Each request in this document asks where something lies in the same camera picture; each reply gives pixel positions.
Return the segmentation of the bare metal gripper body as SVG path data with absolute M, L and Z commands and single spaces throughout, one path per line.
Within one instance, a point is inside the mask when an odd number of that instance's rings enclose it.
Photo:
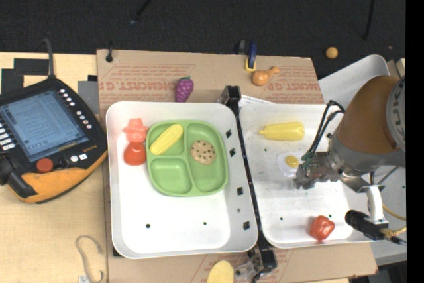
M 306 178 L 312 182 L 337 182 L 342 179 L 356 179 L 362 173 L 347 164 L 338 154 L 317 152 L 305 170 Z

